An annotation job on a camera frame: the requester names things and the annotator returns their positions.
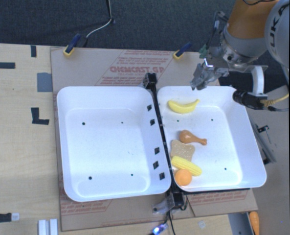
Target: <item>white bracket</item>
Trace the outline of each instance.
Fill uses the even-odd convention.
[[[249,94],[254,96],[264,96],[264,74],[262,66],[254,66],[251,70],[251,75],[253,79],[253,88],[252,92]]]

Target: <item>white plastic tray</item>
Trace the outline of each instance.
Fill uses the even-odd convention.
[[[64,189],[74,201],[159,194],[171,175],[151,94],[65,87],[57,96]]]
[[[157,98],[169,152],[171,141],[179,140],[181,130],[189,130],[207,145],[195,146],[192,162],[202,169],[201,176],[184,187],[187,192],[255,188],[262,186],[266,171],[244,106],[232,99],[232,87],[209,86],[201,91],[189,86],[163,87]],[[195,110],[178,114],[168,100],[190,103],[199,99]]]

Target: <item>black bracket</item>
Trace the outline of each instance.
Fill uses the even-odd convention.
[[[263,127],[261,127],[261,128],[257,128],[257,129],[258,129],[258,132],[261,133],[261,132],[263,132],[263,131],[268,130],[269,127],[266,125],[266,126],[263,126]]]

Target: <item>dark fabric background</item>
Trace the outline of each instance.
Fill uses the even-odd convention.
[[[93,33],[87,47],[177,50],[187,42],[199,51],[215,11],[229,16],[235,0],[111,0],[114,24]],[[0,43],[66,46],[109,19],[106,0],[0,0]],[[217,34],[213,46],[219,42]],[[280,65],[266,52],[265,93],[286,84]],[[250,74],[231,73],[222,85],[251,90]]]

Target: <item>white cable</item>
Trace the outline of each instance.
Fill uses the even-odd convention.
[[[109,13],[110,13],[110,19],[109,19],[109,21],[108,21],[105,25],[103,25],[103,26],[101,26],[101,27],[99,27],[99,28],[97,28],[97,29],[91,31],[90,33],[88,33],[88,35],[86,36],[86,38],[88,38],[88,37],[89,37],[91,34],[93,34],[94,32],[96,32],[96,31],[98,31],[98,30],[100,30],[100,29],[106,27],[107,25],[109,25],[109,24],[111,23],[111,21],[112,21],[112,12],[111,12],[111,3],[110,3],[110,0],[108,0],[108,5],[109,5]]]

